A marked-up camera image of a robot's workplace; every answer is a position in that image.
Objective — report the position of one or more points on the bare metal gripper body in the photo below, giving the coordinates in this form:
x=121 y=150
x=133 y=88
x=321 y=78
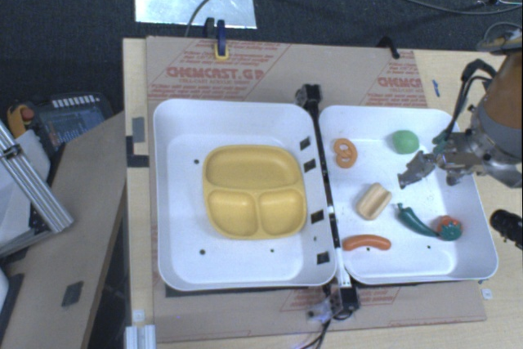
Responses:
x=466 y=154

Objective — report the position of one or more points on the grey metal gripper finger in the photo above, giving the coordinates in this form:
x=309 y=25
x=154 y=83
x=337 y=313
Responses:
x=455 y=177
x=417 y=169

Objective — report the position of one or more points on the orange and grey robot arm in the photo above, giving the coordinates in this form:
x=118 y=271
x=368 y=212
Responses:
x=503 y=94

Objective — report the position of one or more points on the green ball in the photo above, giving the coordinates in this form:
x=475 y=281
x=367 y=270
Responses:
x=405 y=141

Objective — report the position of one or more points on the green chili pepper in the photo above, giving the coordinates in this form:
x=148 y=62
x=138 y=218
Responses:
x=412 y=220

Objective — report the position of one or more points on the orange and green tomato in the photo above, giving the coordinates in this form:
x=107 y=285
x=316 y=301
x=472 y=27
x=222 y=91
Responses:
x=450 y=229

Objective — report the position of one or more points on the tan bread bun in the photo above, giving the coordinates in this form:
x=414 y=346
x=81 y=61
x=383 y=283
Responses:
x=372 y=202

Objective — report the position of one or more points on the orange pretzel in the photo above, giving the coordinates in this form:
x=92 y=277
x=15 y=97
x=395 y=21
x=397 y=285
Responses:
x=346 y=161

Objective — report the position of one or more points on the orange sausage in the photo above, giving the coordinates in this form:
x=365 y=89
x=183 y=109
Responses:
x=365 y=242

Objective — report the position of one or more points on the thin black and white rod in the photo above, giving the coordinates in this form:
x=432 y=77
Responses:
x=325 y=175

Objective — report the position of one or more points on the white plastic tray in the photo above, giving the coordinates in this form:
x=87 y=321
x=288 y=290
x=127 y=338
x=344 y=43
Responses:
x=408 y=265
x=184 y=216

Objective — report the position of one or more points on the yellow divided plate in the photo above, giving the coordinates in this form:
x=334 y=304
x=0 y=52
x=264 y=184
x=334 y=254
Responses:
x=249 y=167

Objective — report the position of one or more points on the brown cardboard board red print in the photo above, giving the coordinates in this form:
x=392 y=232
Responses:
x=261 y=65

